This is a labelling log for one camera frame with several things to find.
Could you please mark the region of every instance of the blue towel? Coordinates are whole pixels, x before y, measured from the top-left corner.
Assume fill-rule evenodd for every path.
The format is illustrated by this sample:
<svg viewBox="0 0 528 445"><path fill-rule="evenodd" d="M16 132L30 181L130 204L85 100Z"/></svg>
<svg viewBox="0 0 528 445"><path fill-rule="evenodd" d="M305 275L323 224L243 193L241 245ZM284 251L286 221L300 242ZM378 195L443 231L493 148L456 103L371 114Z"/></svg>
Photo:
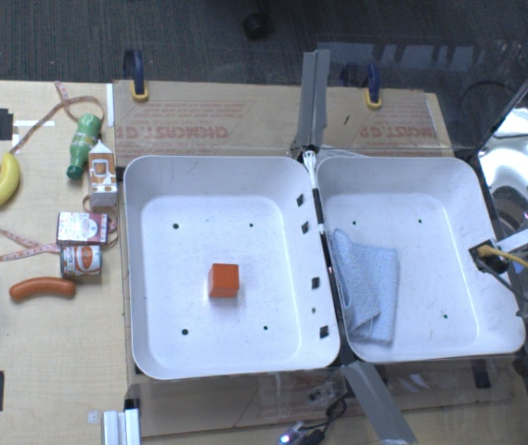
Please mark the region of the blue towel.
<svg viewBox="0 0 528 445"><path fill-rule="evenodd" d="M397 300L397 251L356 244L341 229L333 232L330 249L349 337L391 342Z"/></svg>

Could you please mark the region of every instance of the bottle cap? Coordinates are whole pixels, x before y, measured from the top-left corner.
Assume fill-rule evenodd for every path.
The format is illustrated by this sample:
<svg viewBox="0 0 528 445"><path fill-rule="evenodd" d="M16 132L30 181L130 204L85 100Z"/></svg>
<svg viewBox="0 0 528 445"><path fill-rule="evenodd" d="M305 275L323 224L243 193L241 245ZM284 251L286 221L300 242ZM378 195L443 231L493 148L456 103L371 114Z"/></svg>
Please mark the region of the bottle cap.
<svg viewBox="0 0 528 445"><path fill-rule="evenodd" d="M80 167L77 167L75 165L70 165L68 167L68 171L66 174L68 177L70 177L72 180L80 180L82 178L83 169Z"/></svg>

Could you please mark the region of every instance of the banana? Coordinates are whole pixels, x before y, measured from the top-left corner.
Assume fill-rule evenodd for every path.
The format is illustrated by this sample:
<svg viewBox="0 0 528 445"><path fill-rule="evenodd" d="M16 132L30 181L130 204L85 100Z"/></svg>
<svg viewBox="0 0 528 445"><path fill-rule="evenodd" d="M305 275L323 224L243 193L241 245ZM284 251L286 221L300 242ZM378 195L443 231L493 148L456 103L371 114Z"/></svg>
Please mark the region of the banana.
<svg viewBox="0 0 528 445"><path fill-rule="evenodd" d="M19 187L20 165L16 157L6 152L0 165L0 206L14 194Z"/></svg>

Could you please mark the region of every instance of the sausage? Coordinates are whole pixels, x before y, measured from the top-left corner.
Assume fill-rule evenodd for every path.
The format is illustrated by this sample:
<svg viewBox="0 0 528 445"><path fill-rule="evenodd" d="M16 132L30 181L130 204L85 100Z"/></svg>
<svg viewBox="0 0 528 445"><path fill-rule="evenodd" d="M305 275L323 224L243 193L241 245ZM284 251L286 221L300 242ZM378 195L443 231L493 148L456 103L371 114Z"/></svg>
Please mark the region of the sausage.
<svg viewBox="0 0 528 445"><path fill-rule="evenodd" d="M16 301L35 294L54 294L61 297L73 297L76 284L72 280L57 277L36 277L24 280L10 288L10 297Z"/></svg>

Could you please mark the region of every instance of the white tray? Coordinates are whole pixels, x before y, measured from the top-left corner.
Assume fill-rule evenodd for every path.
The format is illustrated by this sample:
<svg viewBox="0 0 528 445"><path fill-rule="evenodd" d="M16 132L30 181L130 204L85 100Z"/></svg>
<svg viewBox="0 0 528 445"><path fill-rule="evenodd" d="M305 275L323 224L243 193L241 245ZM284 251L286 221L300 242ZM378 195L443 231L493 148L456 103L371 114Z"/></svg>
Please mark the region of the white tray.
<svg viewBox="0 0 528 445"><path fill-rule="evenodd" d="M149 156L128 165L123 184L132 349L145 374L278 372L335 360L340 338L302 165ZM239 265L236 298L208 297L215 262Z"/></svg>
<svg viewBox="0 0 528 445"><path fill-rule="evenodd" d="M395 248L393 342L349 338L368 362L512 353L525 340L514 296L476 268L469 249L495 238L478 179L450 158L323 160L317 177L327 231Z"/></svg>

